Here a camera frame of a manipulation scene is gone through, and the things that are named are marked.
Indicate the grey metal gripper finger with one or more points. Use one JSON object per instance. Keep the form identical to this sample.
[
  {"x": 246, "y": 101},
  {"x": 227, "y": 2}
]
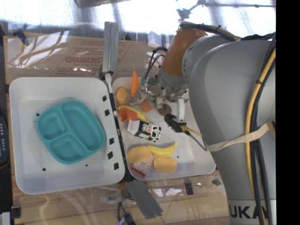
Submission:
[
  {"x": 137, "y": 99},
  {"x": 159, "y": 103}
]

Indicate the orange red crumpled packet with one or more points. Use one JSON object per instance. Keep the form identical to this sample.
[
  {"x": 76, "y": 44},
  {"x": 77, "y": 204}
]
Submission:
[{"x": 126, "y": 115}]

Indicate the tan round biscuit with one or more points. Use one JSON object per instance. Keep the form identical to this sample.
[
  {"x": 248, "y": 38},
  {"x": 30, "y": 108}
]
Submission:
[{"x": 121, "y": 95}]

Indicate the brown cardboard board red print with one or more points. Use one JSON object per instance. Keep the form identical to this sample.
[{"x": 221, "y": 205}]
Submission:
[{"x": 77, "y": 57}]

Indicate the yellow banana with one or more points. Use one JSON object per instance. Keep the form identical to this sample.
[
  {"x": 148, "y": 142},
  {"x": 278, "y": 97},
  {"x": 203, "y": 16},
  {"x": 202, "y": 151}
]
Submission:
[
  {"x": 140, "y": 116},
  {"x": 162, "y": 150}
]

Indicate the red and white packet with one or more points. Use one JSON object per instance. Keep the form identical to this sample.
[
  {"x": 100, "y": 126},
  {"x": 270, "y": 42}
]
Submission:
[{"x": 141, "y": 167}]

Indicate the orange carrot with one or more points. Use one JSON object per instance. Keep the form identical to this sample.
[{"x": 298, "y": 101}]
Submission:
[{"x": 134, "y": 83}]

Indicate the white plastic tray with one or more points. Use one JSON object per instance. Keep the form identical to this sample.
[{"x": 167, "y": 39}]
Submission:
[
  {"x": 187, "y": 153},
  {"x": 30, "y": 149}
]

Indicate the brown doughnut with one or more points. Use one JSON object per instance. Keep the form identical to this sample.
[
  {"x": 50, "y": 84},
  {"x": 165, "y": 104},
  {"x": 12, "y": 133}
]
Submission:
[{"x": 165, "y": 110}]

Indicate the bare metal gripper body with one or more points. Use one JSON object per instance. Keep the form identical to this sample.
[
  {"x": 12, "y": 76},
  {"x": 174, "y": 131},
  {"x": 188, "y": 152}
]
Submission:
[{"x": 161, "y": 91}]

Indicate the white cow print carton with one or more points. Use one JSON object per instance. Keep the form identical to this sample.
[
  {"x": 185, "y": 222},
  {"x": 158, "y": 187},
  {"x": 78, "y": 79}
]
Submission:
[{"x": 150, "y": 130}]

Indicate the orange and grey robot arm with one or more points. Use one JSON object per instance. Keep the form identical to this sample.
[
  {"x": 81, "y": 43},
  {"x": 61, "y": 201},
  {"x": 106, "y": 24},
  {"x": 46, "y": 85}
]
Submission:
[{"x": 225, "y": 83}]

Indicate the teal divided plate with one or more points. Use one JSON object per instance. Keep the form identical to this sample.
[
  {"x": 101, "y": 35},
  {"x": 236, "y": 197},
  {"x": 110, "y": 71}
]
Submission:
[{"x": 75, "y": 123}]

